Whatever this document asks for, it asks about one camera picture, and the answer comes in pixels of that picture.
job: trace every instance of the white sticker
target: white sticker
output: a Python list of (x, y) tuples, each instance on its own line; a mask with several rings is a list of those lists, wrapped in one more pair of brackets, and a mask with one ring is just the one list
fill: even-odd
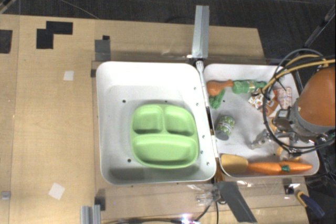
[(65, 71), (63, 80), (73, 80), (74, 71)]
[(52, 198), (60, 200), (64, 190), (65, 190), (64, 187), (58, 185), (57, 183), (54, 183), (49, 191), (49, 195), (52, 196)]

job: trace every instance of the soda can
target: soda can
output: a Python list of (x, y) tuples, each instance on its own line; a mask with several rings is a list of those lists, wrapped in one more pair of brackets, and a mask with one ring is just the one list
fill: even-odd
[(215, 129), (215, 136), (220, 140), (228, 140), (233, 127), (235, 126), (235, 119), (231, 116), (221, 116)]

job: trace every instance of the wooden surface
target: wooden surface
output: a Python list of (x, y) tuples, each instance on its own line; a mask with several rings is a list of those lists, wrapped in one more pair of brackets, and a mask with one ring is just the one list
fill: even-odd
[[(47, 20), (73, 22), (73, 35), (55, 35), (53, 50), (37, 50), (36, 29), (44, 29)], [(92, 206), (96, 194), (90, 78), (95, 39), (110, 36), (112, 58), (131, 60), (137, 51), (169, 59), (190, 53), (193, 26), (1, 15), (0, 29), (7, 28), (19, 35), (13, 38), (11, 53), (0, 55), (0, 127), (6, 130), (0, 131), (0, 191), (10, 187), (12, 192), (9, 214), (8, 201), (0, 203), (0, 223), (78, 223), (80, 206)], [(209, 36), (210, 54), (263, 56), (256, 29), (211, 27)], [(63, 80), (65, 71), (74, 71), (73, 81)], [(16, 100), (15, 105), (8, 100)], [(3, 146), (12, 139), (13, 159), (8, 157), (11, 147)], [(65, 188), (60, 200), (48, 195), (53, 183)], [(246, 191), (250, 203), (267, 199)], [(119, 189), (123, 211), (131, 212), (131, 199), (122, 192)], [(155, 206), (165, 212), (173, 203), (162, 199)], [(142, 208), (150, 212), (151, 206), (144, 203)], [(286, 218), (293, 215), (291, 223), (308, 223), (304, 208), (296, 202), (270, 207), (253, 209), (259, 223), (289, 223)], [(223, 211), (225, 216), (231, 214), (227, 207)], [(202, 223), (213, 222), (211, 212), (202, 218)], [(220, 223), (236, 221), (223, 216)]]

